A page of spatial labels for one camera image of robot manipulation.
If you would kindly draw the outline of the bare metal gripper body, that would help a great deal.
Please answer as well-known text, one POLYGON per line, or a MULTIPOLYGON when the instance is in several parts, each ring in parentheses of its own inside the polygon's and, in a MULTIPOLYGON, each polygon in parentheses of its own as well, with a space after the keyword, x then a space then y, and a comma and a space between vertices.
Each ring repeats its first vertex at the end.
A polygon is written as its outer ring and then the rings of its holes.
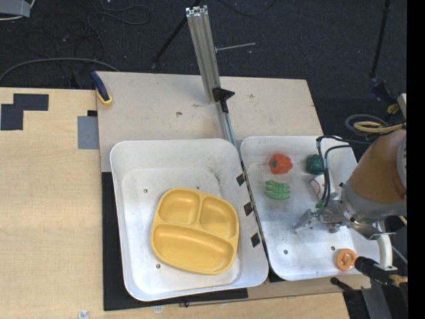
POLYGON ((344 199, 333 199, 327 203, 319 200, 315 206, 315 216, 330 233, 336 233, 341 227, 350 227, 359 218, 359 214, 344 199))

